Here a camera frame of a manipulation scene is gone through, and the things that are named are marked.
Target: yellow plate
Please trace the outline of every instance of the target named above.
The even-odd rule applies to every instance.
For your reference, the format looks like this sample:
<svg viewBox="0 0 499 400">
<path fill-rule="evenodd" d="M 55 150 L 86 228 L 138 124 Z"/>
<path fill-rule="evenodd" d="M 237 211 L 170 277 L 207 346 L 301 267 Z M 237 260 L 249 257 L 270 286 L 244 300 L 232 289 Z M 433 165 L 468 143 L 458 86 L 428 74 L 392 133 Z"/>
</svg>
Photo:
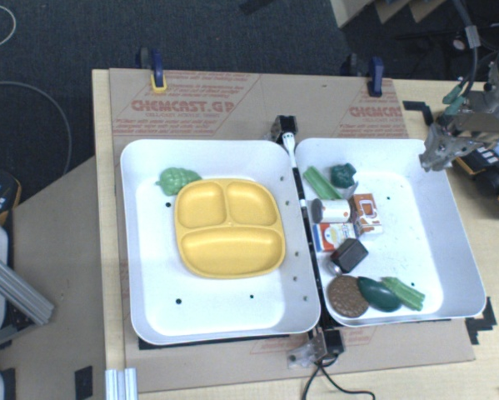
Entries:
<svg viewBox="0 0 499 400">
<path fill-rule="evenodd" d="M 284 260 L 285 241 L 275 199 L 242 179 L 191 182 L 175 201 L 182 261 L 207 278 L 260 276 Z"/>
</svg>

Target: wooden table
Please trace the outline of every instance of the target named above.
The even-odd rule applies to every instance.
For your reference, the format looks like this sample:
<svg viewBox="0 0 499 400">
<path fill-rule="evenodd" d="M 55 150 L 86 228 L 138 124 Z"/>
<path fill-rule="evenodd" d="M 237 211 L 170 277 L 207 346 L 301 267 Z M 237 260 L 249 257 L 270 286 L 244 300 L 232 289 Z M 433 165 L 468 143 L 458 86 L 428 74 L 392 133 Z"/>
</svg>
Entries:
<svg viewBox="0 0 499 400">
<path fill-rule="evenodd" d="M 114 164 L 109 71 L 92 73 L 96 135 L 97 190 L 102 261 L 103 321 L 107 369 L 126 367 L 122 327 L 122 296 L 117 248 L 117 209 L 114 197 Z M 452 82 L 394 81 L 403 100 L 426 102 L 433 112 L 443 109 L 441 97 Z M 410 138 L 424 139 L 427 128 L 418 112 L 402 108 Z M 487 296 L 497 318 L 490 332 L 480 332 L 477 359 L 438 366 L 398 368 L 377 372 L 343 374 L 337 382 L 349 389 L 370 389 L 378 399 L 499 398 L 499 203 L 479 196 L 475 186 L 456 170 L 449 169 L 452 189 L 467 231 Z M 300 398 L 306 379 L 255 382 L 140 395 L 153 399 Z M 346 398 L 321 377 L 312 384 L 309 398 Z"/>
</svg>

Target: brown cookie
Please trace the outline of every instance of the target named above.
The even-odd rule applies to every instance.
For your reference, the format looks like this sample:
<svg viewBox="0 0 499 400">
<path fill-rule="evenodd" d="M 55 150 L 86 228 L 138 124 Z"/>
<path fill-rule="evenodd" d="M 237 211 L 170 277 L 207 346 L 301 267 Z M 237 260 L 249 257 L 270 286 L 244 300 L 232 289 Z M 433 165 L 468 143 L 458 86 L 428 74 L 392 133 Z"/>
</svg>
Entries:
<svg viewBox="0 0 499 400">
<path fill-rule="evenodd" d="M 369 307 L 358 288 L 357 278 L 338 276 L 327 288 L 327 297 L 332 308 L 344 317 L 360 317 Z"/>
</svg>

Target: white tray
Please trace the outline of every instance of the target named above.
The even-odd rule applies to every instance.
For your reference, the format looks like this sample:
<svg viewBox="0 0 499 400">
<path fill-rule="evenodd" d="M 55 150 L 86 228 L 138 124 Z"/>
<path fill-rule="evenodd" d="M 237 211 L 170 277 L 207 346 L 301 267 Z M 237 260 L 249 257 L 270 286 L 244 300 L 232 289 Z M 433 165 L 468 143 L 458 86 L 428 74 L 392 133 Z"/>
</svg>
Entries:
<svg viewBox="0 0 499 400">
<path fill-rule="evenodd" d="M 186 168 L 203 178 L 241 178 L 267 188 L 286 238 L 281 266 L 259 277 L 218 280 L 181 261 L 175 197 L 155 185 L 162 170 Z M 268 141 L 138 140 L 121 157 L 131 318 L 157 345 L 304 333 L 321 308 L 290 160 Z"/>
<path fill-rule="evenodd" d="M 370 307 L 359 318 L 347 318 L 327 306 L 345 326 L 466 318 L 479 314 L 486 294 L 466 232 L 444 172 L 425 172 L 415 139 L 307 139 L 296 149 L 301 173 L 314 166 L 330 177 L 330 168 L 350 163 L 357 170 L 357 193 L 372 193 L 383 233 L 360 237 L 368 256 L 350 273 L 379 280 L 398 277 L 426 294 L 420 312 L 401 307 L 380 312 Z M 303 179 L 308 206 L 317 198 Z M 329 252 L 318 253 L 322 285 L 333 275 Z"/>
</svg>

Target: black floor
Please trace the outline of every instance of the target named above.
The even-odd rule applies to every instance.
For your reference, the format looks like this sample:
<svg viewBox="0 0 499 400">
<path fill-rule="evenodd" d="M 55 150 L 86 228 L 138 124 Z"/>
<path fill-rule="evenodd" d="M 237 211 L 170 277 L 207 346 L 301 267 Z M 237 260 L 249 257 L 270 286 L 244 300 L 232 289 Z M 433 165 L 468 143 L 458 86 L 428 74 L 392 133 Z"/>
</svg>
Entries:
<svg viewBox="0 0 499 400">
<path fill-rule="evenodd" d="M 391 78 L 454 80 L 469 69 L 469 55 L 451 45 L 462 22 L 450 2 L 420 23 L 405 8 L 381 24 L 369 6 L 340 29 L 329 0 L 254 1 L 0 0 L 17 18 L 0 46 L 0 81 L 40 89 L 62 108 L 74 168 L 93 155 L 92 69 L 132 68 L 141 46 L 161 49 L 164 67 L 177 70 L 339 75 L 351 53 L 363 73 L 382 58 Z M 499 0 L 467 4 L 478 27 L 499 23 Z M 11 26 L 0 10 L 0 40 Z M 409 34 L 418 37 L 399 38 Z M 482 36 L 499 46 L 499 27 Z M 22 200 L 62 176 L 66 162 L 56 107 L 32 89 L 0 86 L 0 168 L 20 181 Z"/>
</svg>

